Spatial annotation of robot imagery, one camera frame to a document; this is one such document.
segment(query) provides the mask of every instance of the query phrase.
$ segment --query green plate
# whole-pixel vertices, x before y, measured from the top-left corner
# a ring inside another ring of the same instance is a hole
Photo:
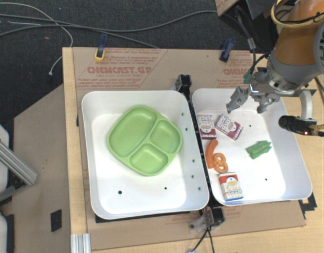
[[[162,172],[179,152],[182,141],[174,123],[144,105],[128,109],[107,135],[109,150],[145,176]]]

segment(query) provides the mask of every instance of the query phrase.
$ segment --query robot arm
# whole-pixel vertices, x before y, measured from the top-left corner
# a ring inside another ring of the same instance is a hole
[[[315,90],[303,89],[316,76],[324,74],[324,0],[297,0],[286,21],[276,16],[277,0],[271,18],[282,26],[272,52],[261,56],[245,74],[248,89],[238,87],[227,104],[227,111],[239,108],[251,96],[259,102],[258,113],[280,100],[282,96],[298,96],[302,115],[299,118],[283,116],[279,125],[298,134],[316,134],[316,121],[312,116],[311,96]],[[267,58],[267,67],[254,72],[259,60]]]

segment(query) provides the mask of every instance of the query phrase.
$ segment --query wooden table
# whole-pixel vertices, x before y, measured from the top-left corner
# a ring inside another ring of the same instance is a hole
[[[76,126],[78,109],[76,104],[74,57],[71,48],[63,48],[63,71],[71,234],[82,235],[88,231],[82,177],[81,144],[79,130]],[[309,87],[316,88],[315,82],[311,82]],[[284,103],[289,115],[299,116],[301,114],[299,99],[285,98]],[[313,118],[317,119],[318,123],[324,123],[324,104],[319,92],[313,96]],[[304,137],[301,135],[296,137],[310,174],[313,193],[318,205],[315,211],[306,213],[306,226],[213,237],[216,252],[324,252],[324,138]],[[197,241],[197,239],[193,239],[164,242],[95,252],[185,253],[193,248]],[[210,241],[206,238],[198,247],[197,252],[211,252],[210,250]]]

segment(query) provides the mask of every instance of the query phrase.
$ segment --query small box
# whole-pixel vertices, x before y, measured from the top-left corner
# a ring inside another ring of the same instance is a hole
[[[233,140],[236,140],[239,137],[243,129],[239,123],[232,121],[224,114],[219,117],[217,123],[215,124],[215,128]]]
[[[203,140],[212,140],[217,137],[212,115],[197,114],[197,122],[200,136]]]
[[[243,198],[238,176],[235,172],[227,172],[218,175],[221,190],[226,201]]]

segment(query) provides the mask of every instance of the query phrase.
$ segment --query blue clamp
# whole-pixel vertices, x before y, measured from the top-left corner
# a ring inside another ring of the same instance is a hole
[[[230,51],[232,50],[234,45],[235,45],[235,40],[233,38],[229,38],[228,40],[225,41],[225,45],[223,48],[224,51],[220,55],[221,61],[227,62],[230,56]]]
[[[99,44],[99,48],[96,50],[95,52],[95,59],[96,60],[103,60],[104,58],[104,47],[107,43],[107,39],[108,39],[108,35],[107,34],[102,34],[101,39],[100,39],[100,44]]]

